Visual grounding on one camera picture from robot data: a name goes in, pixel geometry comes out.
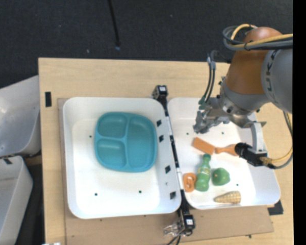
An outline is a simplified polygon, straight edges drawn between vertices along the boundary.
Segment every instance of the green bottle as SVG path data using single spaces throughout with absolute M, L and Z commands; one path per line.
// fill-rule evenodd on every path
M 210 154 L 203 155 L 203 163 L 198 169 L 195 189 L 199 191 L 207 191 L 209 189 L 209 181 L 211 178 Z

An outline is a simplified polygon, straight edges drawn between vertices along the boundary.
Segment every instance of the orange toy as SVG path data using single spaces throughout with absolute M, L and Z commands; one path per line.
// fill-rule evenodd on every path
M 196 174 L 186 173 L 183 176 L 184 189 L 186 192 L 192 192 L 195 189 Z

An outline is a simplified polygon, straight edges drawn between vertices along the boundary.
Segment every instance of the blue plate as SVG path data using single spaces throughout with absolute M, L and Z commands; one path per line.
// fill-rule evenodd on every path
M 154 165 L 157 146 L 156 129 L 142 115 L 108 112 L 97 121 L 95 155 L 106 168 L 144 172 Z

